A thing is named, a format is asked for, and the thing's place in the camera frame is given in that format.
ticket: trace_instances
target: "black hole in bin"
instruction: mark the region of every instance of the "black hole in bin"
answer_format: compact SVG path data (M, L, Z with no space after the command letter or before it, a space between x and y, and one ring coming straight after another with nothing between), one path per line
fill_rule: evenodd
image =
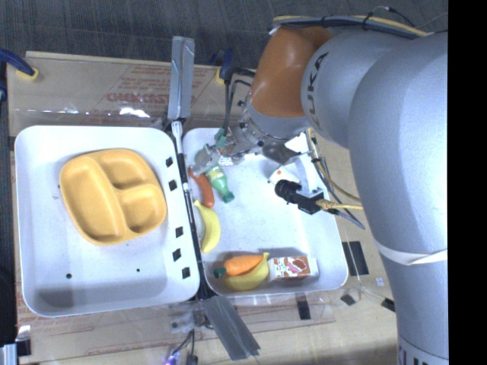
M183 272L183 278L188 278L191 275L191 273L189 273L189 268L184 268L182 272Z
M181 258L181 249L174 250L173 251L173 260L177 261L179 258Z

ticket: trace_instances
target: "orange carrot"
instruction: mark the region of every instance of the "orange carrot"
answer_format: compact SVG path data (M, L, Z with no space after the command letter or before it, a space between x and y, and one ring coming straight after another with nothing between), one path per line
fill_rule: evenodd
M227 259L223 267L227 269L227 275L238 276L255 268L261 261L263 255L236 255Z

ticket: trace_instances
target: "green bottle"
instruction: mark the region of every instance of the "green bottle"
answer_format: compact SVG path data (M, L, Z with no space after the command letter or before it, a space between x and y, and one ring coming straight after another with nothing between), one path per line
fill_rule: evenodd
M235 198L234 194L228 190L227 176L218 164L206 170L205 176L208 177L212 187L218 191L218 194L223 199L223 202L228 203Z

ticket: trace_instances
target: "yellow banana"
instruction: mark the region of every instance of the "yellow banana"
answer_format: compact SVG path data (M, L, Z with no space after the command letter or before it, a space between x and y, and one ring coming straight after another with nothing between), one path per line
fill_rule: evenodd
M258 287L269 275L269 266L267 265L269 254L264 252L263 255L262 261L248 273L238 276L224 276L226 285L233 290L252 290Z
M205 207L198 200L195 200L194 205L198 207L205 222L205 235L201 241L201 252L211 252L220 240L220 220L216 212L211 208Z

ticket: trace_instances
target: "blue wire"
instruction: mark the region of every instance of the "blue wire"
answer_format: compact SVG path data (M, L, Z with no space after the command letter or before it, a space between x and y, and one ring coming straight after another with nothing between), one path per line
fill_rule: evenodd
M26 63L21 57L1 47L0 60L14 66L17 70L22 71L26 75L33 76L35 74L35 71L32 69L32 67L28 63Z

